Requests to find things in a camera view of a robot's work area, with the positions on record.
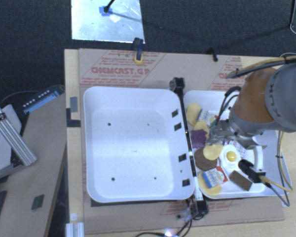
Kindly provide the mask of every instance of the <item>dark floor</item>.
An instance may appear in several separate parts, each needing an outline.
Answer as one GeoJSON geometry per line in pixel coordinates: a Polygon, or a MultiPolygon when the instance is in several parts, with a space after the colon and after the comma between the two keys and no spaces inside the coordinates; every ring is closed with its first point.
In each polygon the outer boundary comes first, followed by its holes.
{"type": "MultiPolygon", "coordinates": [[[[292,0],[140,0],[140,4],[147,51],[205,53],[213,47],[217,54],[230,55],[296,52],[296,35],[288,27],[292,0]]],[[[296,31],[296,12],[294,26],[296,31]]],[[[0,101],[17,91],[64,84],[64,49],[81,47],[131,45],[72,40],[71,0],[0,0],[0,101]]],[[[28,97],[14,96],[5,103],[17,107],[28,97]]],[[[64,219],[65,194],[63,187],[55,218],[64,219]]]]}

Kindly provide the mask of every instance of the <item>fried egg toy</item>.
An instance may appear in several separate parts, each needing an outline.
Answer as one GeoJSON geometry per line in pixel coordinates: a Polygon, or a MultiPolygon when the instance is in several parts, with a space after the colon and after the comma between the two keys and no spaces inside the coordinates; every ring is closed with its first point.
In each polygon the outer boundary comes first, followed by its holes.
{"type": "Polygon", "coordinates": [[[226,172],[240,171],[238,167],[238,162],[241,160],[240,153],[233,145],[224,146],[219,158],[226,172]]]}

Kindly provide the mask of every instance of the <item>purple toy lettuce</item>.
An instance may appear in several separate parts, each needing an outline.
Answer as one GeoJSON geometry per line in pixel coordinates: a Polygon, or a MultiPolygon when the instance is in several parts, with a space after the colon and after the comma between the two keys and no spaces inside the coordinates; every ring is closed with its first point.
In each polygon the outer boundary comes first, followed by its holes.
{"type": "Polygon", "coordinates": [[[205,132],[203,129],[196,131],[193,130],[191,133],[192,147],[196,149],[204,148],[206,142],[206,134],[207,132],[205,132]]]}

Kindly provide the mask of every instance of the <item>egg yolk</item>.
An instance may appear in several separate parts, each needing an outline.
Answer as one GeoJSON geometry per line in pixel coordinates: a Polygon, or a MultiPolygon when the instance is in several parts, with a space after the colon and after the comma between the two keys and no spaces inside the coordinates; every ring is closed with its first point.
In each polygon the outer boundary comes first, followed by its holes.
{"type": "Polygon", "coordinates": [[[235,161],[237,158],[236,154],[233,151],[229,151],[226,154],[226,156],[227,156],[228,161],[235,161]]]}

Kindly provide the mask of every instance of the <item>silver metal plate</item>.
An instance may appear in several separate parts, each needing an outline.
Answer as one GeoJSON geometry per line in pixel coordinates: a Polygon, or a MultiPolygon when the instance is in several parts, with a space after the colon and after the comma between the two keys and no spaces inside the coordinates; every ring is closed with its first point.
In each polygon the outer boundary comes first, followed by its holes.
{"type": "Polygon", "coordinates": [[[100,7],[111,0],[72,0],[72,38],[132,43],[144,39],[139,0],[115,0],[109,13],[100,7]]]}

